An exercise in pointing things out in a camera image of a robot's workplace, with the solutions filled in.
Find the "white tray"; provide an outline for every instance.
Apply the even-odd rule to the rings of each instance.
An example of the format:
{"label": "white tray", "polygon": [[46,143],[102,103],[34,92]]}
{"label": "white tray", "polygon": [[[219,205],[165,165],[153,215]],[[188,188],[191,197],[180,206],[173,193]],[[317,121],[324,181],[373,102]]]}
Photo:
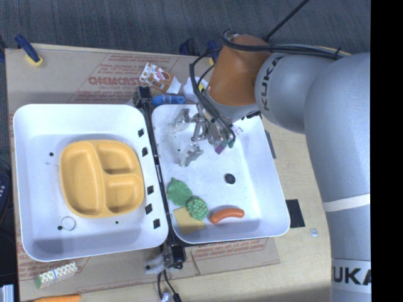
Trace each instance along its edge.
{"label": "white tray", "polygon": [[[183,235],[173,214],[179,206],[169,201],[177,236],[184,242],[199,244],[274,237],[287,232],[290,217],[261,119],[236,122],[234,128],[243,132],[234,147],[226,148],[220,155],[207,141],[199,142],[204,153],[188,167],[181,167],[181,153],[191,144],[195,125],[190,124],[185,131],[174,135],[167,133],[167,126],[183,108],[190,109],[190,116],[196,113],[195,105],[162,105],[152,114],[166,190],[174,177],[185,182],[195,196],[204,199],[210,212],[238,207],[245,211],[245,216],[227,218],[216,225],[205,218],[206,229]],[[235,177],[234,184],[226,183],[226,174]]]}
{"label": "white tray", "polygon": [[[145,183],[138,209],[118,217],[83,218],[67,207],[60,187],[60,153],[71,142],[88,139],[118,140],[136,151]],[[139,110],[127,105],[26,105],[15,113],[14,140],[21,236],[33,259],[47,262],[146,249],[167,238],[161,191]],[[144,157],[143,148],[148,152]],[[153,192],[147,194],[150,186]],[[76,222],[69,232],[58,229],[66,216]]]}

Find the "white stripe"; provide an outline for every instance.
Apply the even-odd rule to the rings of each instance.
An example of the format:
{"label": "white stripe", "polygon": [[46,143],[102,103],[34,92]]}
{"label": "white stripe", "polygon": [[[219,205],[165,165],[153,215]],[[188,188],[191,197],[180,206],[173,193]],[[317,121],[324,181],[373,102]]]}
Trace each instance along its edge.
{"label": "white stripe", "polygon": [[344,198],[340,200],[322,203],[323,210],[328,213],[330,211],[339,211],[351,208],[366,206],[371,203],[371,194],[362,194],[360,196]]}

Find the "hot dog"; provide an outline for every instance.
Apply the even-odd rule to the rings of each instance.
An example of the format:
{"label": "hot dog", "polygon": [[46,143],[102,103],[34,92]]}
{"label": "hot dog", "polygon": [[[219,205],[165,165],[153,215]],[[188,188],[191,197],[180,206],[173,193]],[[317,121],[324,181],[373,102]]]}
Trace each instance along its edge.
{"label": "hot dog", "polygon": [[245,211],[239,208],[225,208],[219,210],[210,216],[210,221],[213,224],[218,223],[220,220],[228,217],[242,218],[245,215]]}

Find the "green vegetable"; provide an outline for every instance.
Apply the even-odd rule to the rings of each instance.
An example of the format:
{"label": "green vegetable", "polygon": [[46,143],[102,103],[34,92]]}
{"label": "green vegetable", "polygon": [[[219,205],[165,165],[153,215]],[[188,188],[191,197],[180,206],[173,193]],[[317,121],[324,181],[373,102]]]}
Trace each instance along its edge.
{"label": "green vegetable", "polygon": [[208,215],[208,208],[204,200],[193,197],[186,203],[190,216],[197,220],[203,220]]}
{"label": "green vegetable", "polygon": [[193,197],[189,187],[180,180],[171,179],[168,187],[168,199],[178,206],[186,206],[186,203]]}

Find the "circular drain hole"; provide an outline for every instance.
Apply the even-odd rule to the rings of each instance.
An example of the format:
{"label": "circular drain hole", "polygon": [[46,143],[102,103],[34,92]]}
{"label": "circular drain hole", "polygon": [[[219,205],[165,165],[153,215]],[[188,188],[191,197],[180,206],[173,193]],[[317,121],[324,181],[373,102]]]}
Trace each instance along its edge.
{"label": "circular drain hole", "polygon": [[235,177],[232,174],[226,174],[224,176],[224,179],[225,179],[227,184],[234,184],[235,183]]}
{"label": "circular drain hole", "polygon": [[69,231],[75,229],[75,227],[76,227],[76,221],[72,217],[68,216],[68,217],[64,217],[62,219],[62,228],[65,231],[69,232]]}

